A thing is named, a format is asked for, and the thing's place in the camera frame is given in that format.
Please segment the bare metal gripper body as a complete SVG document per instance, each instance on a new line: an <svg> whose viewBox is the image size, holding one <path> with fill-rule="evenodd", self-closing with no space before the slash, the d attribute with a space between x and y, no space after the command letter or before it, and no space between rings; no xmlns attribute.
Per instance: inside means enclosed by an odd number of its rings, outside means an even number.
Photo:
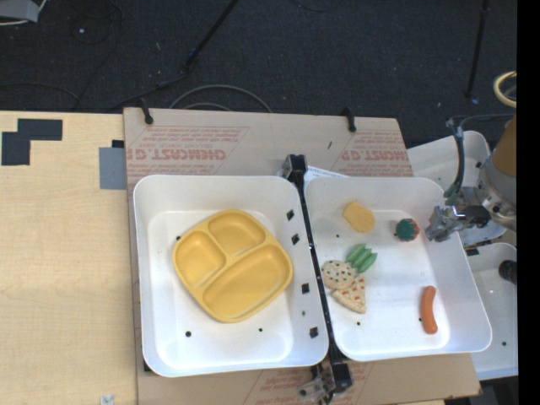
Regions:
<svg viewBox="0 0 540 405"><path fill-rule="evenodd" d="M460 190L456 210L468 224L479 228L493 222L516 231L516 205L501 197L497 191L464 186Z"/></svg>

